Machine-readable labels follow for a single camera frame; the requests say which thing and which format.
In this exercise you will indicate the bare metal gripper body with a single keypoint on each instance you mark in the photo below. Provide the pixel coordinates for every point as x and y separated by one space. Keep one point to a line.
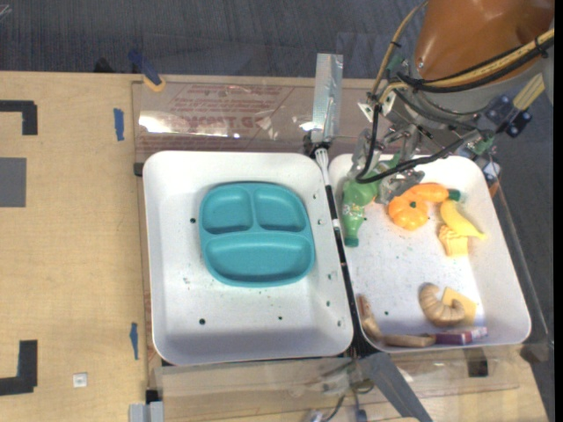
422 119

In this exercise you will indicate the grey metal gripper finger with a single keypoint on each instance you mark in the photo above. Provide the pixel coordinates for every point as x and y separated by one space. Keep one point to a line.
402 182
361 152

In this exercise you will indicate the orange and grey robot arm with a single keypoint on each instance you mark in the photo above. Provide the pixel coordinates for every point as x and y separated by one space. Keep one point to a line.
475 20

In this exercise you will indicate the orange toy carrot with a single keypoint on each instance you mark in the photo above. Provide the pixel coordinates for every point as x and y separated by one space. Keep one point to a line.
429 191

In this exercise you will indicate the orange toy pumpkin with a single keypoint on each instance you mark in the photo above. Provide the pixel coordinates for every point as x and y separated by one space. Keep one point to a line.
407 213

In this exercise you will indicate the green plastic bottle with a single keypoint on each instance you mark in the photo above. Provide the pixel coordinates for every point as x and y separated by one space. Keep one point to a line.
355 213

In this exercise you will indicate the yellow banana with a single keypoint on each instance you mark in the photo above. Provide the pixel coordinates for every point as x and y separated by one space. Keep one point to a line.
457 222

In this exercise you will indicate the thin black and white rod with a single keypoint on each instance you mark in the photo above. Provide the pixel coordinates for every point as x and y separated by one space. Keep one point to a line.
336 224

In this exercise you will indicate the yellow toy fries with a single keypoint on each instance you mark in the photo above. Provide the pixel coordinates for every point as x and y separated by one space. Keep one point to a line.
453 243

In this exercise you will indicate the white plastic tray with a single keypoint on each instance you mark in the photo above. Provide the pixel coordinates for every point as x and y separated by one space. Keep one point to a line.
246 323
396 271

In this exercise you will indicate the tan toy croissant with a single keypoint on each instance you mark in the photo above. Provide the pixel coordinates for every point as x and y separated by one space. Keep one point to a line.
435 310

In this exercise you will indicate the yellow cheese wedge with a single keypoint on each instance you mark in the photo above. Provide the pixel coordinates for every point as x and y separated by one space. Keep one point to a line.
467 303

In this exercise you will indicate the brown toy chicken leg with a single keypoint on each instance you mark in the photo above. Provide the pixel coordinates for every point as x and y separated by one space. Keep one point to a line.
368 319

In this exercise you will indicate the blue divided plate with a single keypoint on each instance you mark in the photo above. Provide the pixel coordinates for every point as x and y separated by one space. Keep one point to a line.
257 253

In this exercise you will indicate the brown cardboard board, red print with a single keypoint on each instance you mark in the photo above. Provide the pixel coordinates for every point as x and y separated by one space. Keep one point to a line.
211 104

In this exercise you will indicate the tan toy sausage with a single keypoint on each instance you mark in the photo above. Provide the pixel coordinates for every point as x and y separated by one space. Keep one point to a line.
409 340

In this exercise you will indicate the purple carton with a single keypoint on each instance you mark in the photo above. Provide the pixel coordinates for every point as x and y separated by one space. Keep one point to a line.
462 336

